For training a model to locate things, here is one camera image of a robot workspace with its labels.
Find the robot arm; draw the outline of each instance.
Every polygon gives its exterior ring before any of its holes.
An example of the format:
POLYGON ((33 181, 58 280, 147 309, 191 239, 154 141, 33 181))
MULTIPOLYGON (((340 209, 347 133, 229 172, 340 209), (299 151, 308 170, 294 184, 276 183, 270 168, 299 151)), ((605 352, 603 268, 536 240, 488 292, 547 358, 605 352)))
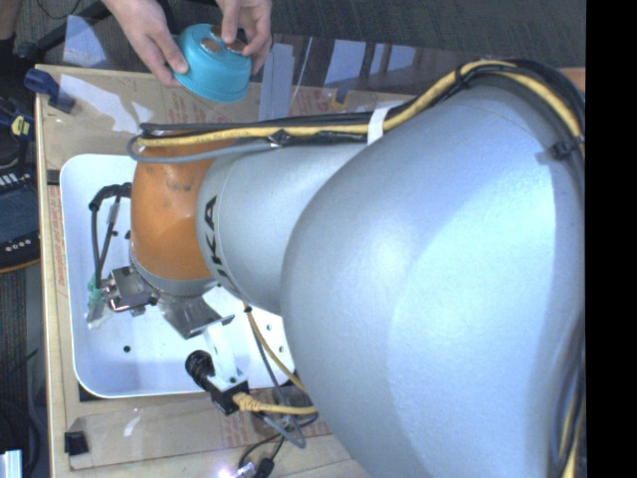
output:
POLYGON ((464 66, 371 145, 364 126, 265 122, 208 131, 245 138, 191 157, 208 162, 131 149, 133 264, 168 296, 219 283, 280 314, 372 476, 559 476, 585 393, 583 98, 536 67, 464 66), (326 133, 363 139, 308 143, 326 133))

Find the black connector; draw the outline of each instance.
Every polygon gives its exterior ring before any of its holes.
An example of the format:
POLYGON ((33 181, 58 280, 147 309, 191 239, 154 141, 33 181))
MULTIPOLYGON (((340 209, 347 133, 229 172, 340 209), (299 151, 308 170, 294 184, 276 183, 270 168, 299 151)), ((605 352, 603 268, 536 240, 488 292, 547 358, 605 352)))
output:
POLYGON ((550 148, 550 153, 555 159, 563 160, 575 150, 575 145, 569 145, 564 141, 559 141, 550 148))
POLYGON ((233 396, 239 392, 250 394, 248 382, 237 382, 236 385, 225 390, 217 388, 208 376, 214 376, 215 367, 209 353, 205 351, 194 351, 186 359, 186 371, 195 381, 195 383, 210 393, 212 402, 221 409, 221 411, 229 416, 237 410, 239 406, 233 400, 233 396))
POLYGON ((268 478, 274 470, 275 461, 271 458, 265 457, 261 462, 259 462, 255 478, 268 478))
POLYGON ((89 452, 86 435, 80 430, 64 433, 64 452, 72 457, 89 452))

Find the gray carpet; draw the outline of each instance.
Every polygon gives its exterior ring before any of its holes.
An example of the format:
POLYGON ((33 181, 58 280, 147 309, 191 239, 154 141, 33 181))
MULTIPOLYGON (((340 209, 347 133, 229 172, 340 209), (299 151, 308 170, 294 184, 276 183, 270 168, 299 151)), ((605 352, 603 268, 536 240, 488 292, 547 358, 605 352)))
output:
POLYGON ((28 459, 26 282, 23 271, 0 274, 0 451, 28 459))
MULTIPOLYGON (((94 0, 80 0, 78 9, 94 0)), ((498 57, 526 58, 554 67, 586 64, 586 0, 273 0, 273 31, 463 50, 498 57)), ((73 12, 78 0, 26 0, 17 30, 18 42, 35 41, 73 12)), ((203 5, 175 4, 181 28, 218 21, 203 5)), ((143 70, 114 20, 107 27, 123 68, 143 70)), ((63 62, 62 48, 47 62, 63 62)), ((0 275, 2 364, 24 358, 21 340, 25 283, 22 272, 0 275)), ((13 397, 22 384, 11 380, 13 397)))

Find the yellow cable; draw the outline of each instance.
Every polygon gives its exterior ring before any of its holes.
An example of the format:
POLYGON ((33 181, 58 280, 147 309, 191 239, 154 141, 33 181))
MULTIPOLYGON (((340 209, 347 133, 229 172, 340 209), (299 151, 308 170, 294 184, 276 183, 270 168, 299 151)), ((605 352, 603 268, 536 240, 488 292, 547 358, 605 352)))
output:
POLYGON ((259 327, 257 326, 257 322, 255 321, 255 316, 252 315, 252 312, 246 312, 246 315, 248 316, 248 321, 250 322, 250 327, 252 328, 252 331, 255 332, 255 335, 257 336, 259 343, 264 348, 266 353, 268 353, 268 356, 272 358, 272 361, 274 361, 277 364, 277 366, 281 369, 281 371, 288 377, 289 380, 291 380, 297 386, 298 389, 300 389, 304 393, 307 393, 306 387, 303 385, 301 380, 296 375, 294 375, 288 369, 288 367, 285 366, 283 362, 277 357, 277 355, 275 355, 272 349, 270 349, 270 346, 266 342, 266 339, 264 339, 261 331, 259 330, 259 327))
POLYGON ((288 405, 264 403, 260 400, 257 400, 255 397, 250 396, 248 393, 244 393, 243 391, 235 393, 232 396, 232 400, 239 406, 241 410, 248 410, 252 412, 268 411, 295 415, 315 414, 316 412, 318 412, 317 408, 313 406, 290 407, 288 405))
MULTIPOLYGON (((382 123, 383 131, 387 132, 406 121, 412 119, 422 111, 426 110, 435 102, 438 98, 447 93, 451 87, 453 87, 459 78, 466 77, 472 71, 486 66, 506 66, 514 68, 516 65, 510 62, 492 61, 492 60, 479 60, 470 62, 460 67, 459 70, 453 71, 440 80, 438 80, 427 92, 418 97, 414 102, 407 107, 400 114, 385 120, 382 123)), ((545 101, 562 119, 571 135, 577 140, 577 146, 585 157, 585 147, 583 142, 582 130, 575 118, 573 112, 563 103, 563 101, 555 95, 554 91, 541 82, 533 79, 530 76, 521 73, 510 72, 493 72, 492 74, 505 76, 511 80, 516 81, 520 85, 526 87, 532 91, 543 101, 545 101)), ((360 134, 364 135, 368 133, 369 126, 367 123, 359 124, 335 124, 335 125, 290 125, 290 126, 265 126, 265 127, 234 127, 231 129, 222 129, 218 131, 203 132, 195 135, 178 136, 175 138, 147 138, 139 137, 137 143, 146 147, 158 147, 158 146, 186 146, 200 143, 209 143, 214 141, 235 140, 239 138, 263 138, 271 136, 276 132, 282 130, 286 134, 295 137, 307 137, 313 136, 320 131, 327 132, 342 132, 348 134, 360 134)))
MULTIPOLYGON (((583 419, 585 416, 585 412, 586 412, 586 396, 584 397, 582 404, 580 406, 579 409, 579 416, 577 419, 577 425, 575 427, 575 433, 574 433, 574 441, 570 447, 570 453, 568 454, 568 459, 566 461, 566 465, 564 466, 564 470, 561 474, 561 478, 575 478, 575 467, 576 467, 576 460, 577 460, 577 456, 579 454, 579 434, 581 433, 581 430, 583 430, 583 419)), ((570 419, 567 419, 566 422, 564 424, 570 423, 570 419)), ((559 451, 562 451, 563 448, 563 440, 560 443, 560 448, 559 451)))
MULTIPOLYGON (((508 66, 514 67, 515 64, 501 61, 481 60, 465 64, 460 68, 460 76, 464 77, 474 69, 484 66, 508 66)), ((441 95, 445 94, 450 87, 452 87, 458 78, 458 73, 455 71, 447 74, 440 80, 438 80, 425 94, 417 98, 405 111, 399 115, 387 119, 383 122, 383 130, 389 131, 416 116, 426 108, 428 108, 432 102, 438 99, 441 95)), ((211 141, 223 141, 238 138, 262 138, 264 136, 270 136, 279 130, 283 130, 290 136, 304 137, 313 136, 319 131, 331 131, 331 132, 343 132, 349 134, 367 134, 368 124, 342 124, 342 125, 292 125, 292 126, 266 126, 266 127, 234 127, 232 129, 222 129, 218 131, 203 132, 201 134, 181 136, 176 138, 144 138, 139 137, 137 143, 142 146, 157 147, 157 146, 180 146, 180 145, 194 145, 199 143, 209 143, 211 141)))

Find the human hand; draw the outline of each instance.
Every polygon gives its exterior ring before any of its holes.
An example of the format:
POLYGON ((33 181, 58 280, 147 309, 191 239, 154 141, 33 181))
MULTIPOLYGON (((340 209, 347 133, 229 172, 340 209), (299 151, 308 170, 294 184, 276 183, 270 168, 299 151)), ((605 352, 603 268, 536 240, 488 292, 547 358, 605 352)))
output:
POLYGON ((174 42, 166 16, 156 0, 102 0, 114 15, 129 43, 165 87, 181 87, 168 65, 177 73, 188 64, 174 42))
POLYGON ((125 0, 112 12, 132 48, 161 84, 181 87, 168 66, 185 74, 188 63, 170 34, 166 16, 157 1, 125 0))
POLYGON ((215 0, 221 9, 221 38, 231 44, 237 38, 237 30, 243 28, 248 44, 241 52, 252 58, 252 74, 265 64, 272 45, 270 13, 272 0, 215 0))

